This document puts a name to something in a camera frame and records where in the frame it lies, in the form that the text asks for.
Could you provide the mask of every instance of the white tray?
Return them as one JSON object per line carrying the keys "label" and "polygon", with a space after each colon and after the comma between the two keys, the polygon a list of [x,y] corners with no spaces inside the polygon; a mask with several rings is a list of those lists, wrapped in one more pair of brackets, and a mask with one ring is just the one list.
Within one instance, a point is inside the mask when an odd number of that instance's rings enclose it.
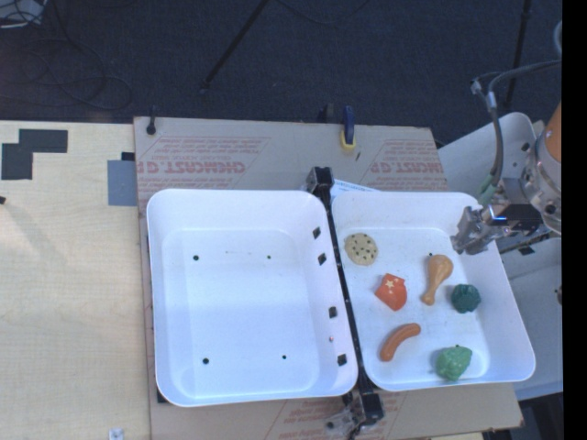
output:
{"label": "white tray", "polygon": [[[450,236],[465,206],[477,201],[461,192],[344,192],[332,204],[332,215],[349,287],[361,353],[369,378],[388,391],[446,385],[512,382],[528,379],[535,356],[495,243],[470,256],[452,248]],[[344,251],[353,233],[374,238],[378,258],[370,266],[354,264]],[[445,254],[452,275],[437,290],[432,306],[420,296],[426,290],[426,260]],[[405,279],[406,305],[392,311],[375,295],[385,273]],[[475,285],[482,303],[472,313],[458,313],[450,292],[458,283]],[[421,334],[406,339],[390,362],[379,359],[384,338],[395,327],[419,323]],[[439,377],[434,362],[439,350],[455,345],[473,351],[471,364],[455,382]]]}
{"label": "white tray", "polygon": [[317,198],[169,189],[151,197],[147,221],[155,372],[169,402],[191,407],[352,389],[357,360]]}

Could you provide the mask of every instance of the dark green toy vegetable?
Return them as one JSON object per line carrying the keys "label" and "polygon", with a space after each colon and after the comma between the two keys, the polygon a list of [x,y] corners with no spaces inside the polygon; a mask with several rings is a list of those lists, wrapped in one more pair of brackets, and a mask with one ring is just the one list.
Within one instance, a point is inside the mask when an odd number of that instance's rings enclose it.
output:
{"label": "dark green toy vegetable", "polygon": [[450,381],[458,380],[471,363],[472,355],[472,350],[463,346],[443,349],[437,358],[437,374]]}
{"label": "dark green toy vegetable", "polygon": [[481,295],[474,285],[460,283],[450,295],[452,305],[459,313],[472,312],[481,303]]}

